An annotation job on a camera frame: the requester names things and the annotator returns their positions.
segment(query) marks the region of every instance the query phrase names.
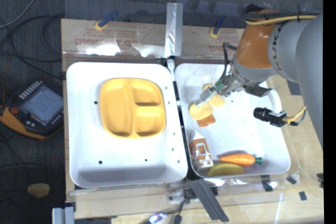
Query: yellow plate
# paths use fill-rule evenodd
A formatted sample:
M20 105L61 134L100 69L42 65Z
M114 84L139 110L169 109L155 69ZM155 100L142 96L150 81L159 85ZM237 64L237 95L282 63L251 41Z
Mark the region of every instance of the yellow plate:
M100 114L104 129L117 137L154 136L166 125L161 90L145 79L106 81L100 91Z

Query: toy carrot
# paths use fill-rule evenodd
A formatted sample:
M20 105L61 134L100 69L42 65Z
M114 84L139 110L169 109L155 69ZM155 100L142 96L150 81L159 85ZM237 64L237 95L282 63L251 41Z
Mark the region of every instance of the toy carrot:
M252 154L241 153L241 154L233 154L228 156L220 157L222 162L234 163L239 165L252 165L253 163L261 164L261 157L254 158Z

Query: device screen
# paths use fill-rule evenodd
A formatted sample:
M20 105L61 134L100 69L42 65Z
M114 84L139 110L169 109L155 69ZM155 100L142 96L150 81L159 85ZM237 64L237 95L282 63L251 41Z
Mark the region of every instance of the device screen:
M41 86L19 109L30 113L44 126L62 109L63 98L46 86Z

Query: blue and yellow clamp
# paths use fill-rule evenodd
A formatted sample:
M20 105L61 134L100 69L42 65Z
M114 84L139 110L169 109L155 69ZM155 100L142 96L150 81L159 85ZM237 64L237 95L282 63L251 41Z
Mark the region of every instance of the blue and yellow clamp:
M211 29L210 36L217 38L219 35L220 28L224 22L225 16L220 17L220 19L215 23L214 27Z
M117 10L110 12L102 20L96 22L96 29L98 31L102 31L103 29L105 29L109 25L109 22L114 20L114 18L116 18L118 14L119 12Z

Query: multimeter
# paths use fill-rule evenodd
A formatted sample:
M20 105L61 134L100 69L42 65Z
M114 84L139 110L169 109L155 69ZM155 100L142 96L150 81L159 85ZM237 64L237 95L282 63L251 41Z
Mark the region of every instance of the multimeter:
M49 138L63 127L63 97L36 80L4 102L0 121L20 134Z

